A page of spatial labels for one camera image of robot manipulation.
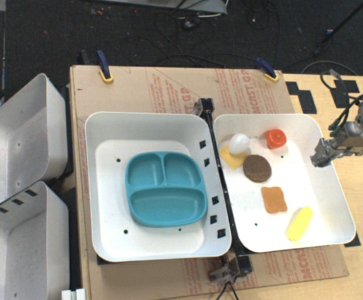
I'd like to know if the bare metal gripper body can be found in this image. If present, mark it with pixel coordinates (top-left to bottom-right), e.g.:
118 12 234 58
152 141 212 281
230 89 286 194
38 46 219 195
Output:
331 120 363 158

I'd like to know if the white plastic tray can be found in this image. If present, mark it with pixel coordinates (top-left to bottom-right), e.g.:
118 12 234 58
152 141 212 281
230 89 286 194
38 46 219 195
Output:
0 72 69 215
212 113 357 253
0 181 71 300
84 111 233 263

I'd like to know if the red tomato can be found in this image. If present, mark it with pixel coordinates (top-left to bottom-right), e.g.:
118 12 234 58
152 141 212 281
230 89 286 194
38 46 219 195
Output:
265 129 287 150

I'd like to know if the orange toast slice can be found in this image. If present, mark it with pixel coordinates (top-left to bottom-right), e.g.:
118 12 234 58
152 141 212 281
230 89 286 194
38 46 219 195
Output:
261 186 288 214

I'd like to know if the brown burger patty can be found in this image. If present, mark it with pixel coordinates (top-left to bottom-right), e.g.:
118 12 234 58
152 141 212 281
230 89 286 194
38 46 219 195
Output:
242 154 272 183

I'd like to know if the yellow oblong toy food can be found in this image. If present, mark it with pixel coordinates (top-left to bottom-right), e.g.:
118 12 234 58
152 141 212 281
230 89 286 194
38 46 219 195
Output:
286 206 314 242

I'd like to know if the white egg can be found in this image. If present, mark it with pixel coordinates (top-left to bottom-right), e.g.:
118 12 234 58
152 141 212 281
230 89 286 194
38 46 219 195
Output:
229 132 251 155

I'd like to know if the yellow cheese slice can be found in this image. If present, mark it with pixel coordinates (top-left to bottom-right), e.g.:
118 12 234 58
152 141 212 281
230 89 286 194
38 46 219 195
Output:
219 144 249 171

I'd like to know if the thin black rod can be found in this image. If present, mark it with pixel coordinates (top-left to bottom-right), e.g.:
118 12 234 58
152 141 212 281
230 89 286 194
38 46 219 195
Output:
204 110 243 258

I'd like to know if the blue divided plate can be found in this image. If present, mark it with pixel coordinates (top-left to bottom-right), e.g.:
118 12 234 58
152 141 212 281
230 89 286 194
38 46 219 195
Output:
124 151 208 228

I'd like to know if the brown cardboard board red print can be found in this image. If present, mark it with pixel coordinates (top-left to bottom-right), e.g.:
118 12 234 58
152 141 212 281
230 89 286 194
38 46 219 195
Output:
69 65 350 300

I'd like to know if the black block with wires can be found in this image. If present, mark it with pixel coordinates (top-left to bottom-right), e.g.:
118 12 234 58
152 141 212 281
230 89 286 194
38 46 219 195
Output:
193 97 215 116
208 254 253 283

